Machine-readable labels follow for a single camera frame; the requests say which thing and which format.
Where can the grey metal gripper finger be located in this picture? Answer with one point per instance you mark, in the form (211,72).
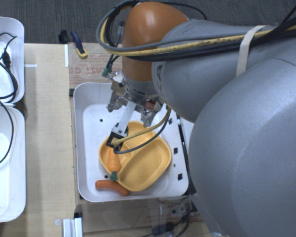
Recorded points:
(149,118)
(115,104)

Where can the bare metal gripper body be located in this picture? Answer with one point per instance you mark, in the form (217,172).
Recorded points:
(135,100)

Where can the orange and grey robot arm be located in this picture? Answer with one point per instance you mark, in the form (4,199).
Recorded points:
(232,122)

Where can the white plastic tray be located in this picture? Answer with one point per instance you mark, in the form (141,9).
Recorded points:
(186,128)
(91,142)

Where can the brown cardboard board, red print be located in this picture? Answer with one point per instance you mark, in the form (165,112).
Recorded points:
(93,68)

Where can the orange divided plate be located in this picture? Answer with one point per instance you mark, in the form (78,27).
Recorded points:
(143,167)

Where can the orange carrot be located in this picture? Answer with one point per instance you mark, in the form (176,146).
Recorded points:
(114,160)

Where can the orange sausage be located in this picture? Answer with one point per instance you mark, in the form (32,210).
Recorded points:
(111,186)

